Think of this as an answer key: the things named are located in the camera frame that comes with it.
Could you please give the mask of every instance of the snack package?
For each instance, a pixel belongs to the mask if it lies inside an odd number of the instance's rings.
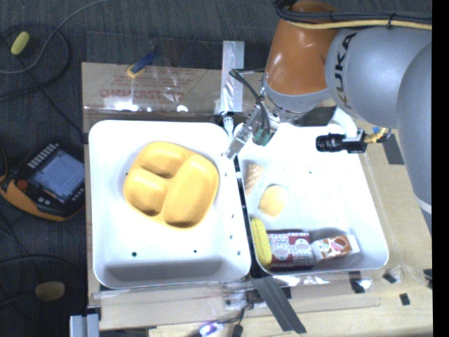
[[[353,234],[341,234],[340,236],[317,239],[311,243],[311,249],[317,262],[360,252],[356,237]]]
[[[272,250],[271,271],[309,270],[314,266],[314,255],[308,232],[268,231]]]

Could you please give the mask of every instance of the device screen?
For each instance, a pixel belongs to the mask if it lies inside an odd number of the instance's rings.
[[[66,152],[60,150],[30,182],[41,185],[56,197],[66,201],[84,181],[84,165]]]

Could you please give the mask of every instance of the white plastic tray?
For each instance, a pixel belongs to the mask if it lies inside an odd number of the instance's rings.
[[[304,230],[312,240],[354,234],[361,250],[321,261],[312,270],[277,275],[376,270],[388,261],[388,246],[359,156],[346,151],[318,152],[316,137],[328,133],[344,131],[335,124],[301,128],[280,124],[267,146],[249,141],[239,153],[243,177],[249,162],[264,167],[257,185],[246,197],[250,217],[262,219],[267,230]],[[271,184],[282,185],[288,191],[288,202],[276,218],[258,208],[263,192]]]
[[[220,185],[196,227],[167,228],[123,198],[123,183],[140,150],[177,143],[215,163]],[[101,121],[89,133],[93,271],[111,289],[244,278],[251,258],[234,163],[222,157],[229,139],[215,124]]]

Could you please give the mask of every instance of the yellow capsule object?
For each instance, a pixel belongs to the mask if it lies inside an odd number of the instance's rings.
[[[26,31],[22,31],[14,40],[11,46],[11,53],[13,55],[19,55],[23,49],[27,46],[29,41],[29,34]]]
[[[185,229],[204,219],[219,181],[217,167],[206,157],[174,143],[156,141],[136,157],[123,195],[153,221]]]
[[[287,190],[280,185],[271,185],[264,191],[259,202],[259,210],[277,217],[281,214],[283,208],[287,204],[288,194]]]
[[[272,263],[272,249],[269,245],[267,230],[259,218],[251,219],[251,231],[253,232],[253,242],[255,255],[259,264],[269,267]]]

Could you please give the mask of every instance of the black fabric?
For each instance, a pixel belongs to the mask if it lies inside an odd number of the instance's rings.
[[[18,33],[7,34],[9,29],[18,27],[31,33],[27,50],[19,55],[26,66],[39,53],[49,27],[58,26],[94,1],[0,0],[0,70],[24,66],[9,52],[8,45]],[[432,10],[432,0],[319,1],[340,10]],[[273,0],[114,0],[87,8],[60,28],[67,46],[62,38],[53,37],[39,64],[30,71],[33,78],[28,73],[0,74],[0,143],[8,162],[19,161],[52,140],[82,151],[81,63],[126,63],[135,55],[142,56],[135,46],[126,44],[120,49],[99,49],[101,42],[109,41],[108,34],[216,43],[240,40],[248,48],[246,67],[263,67],[278,21]],[[209,58],[220,66],[220,55]],[[35,81],[40,88],[35,88]],[[53,223],[33,218],[0,199],[0,228],[0,336],[68,336],[69,316],[82,310],[80,305],[87,296],[83,280],[85,211],[63,223]],[[55,256],[69,265],[44,258],[2,264],[27,255]],[[33,293],[37,281],[48,280],[64,282],[67,292],[63,299],[46,305]]]

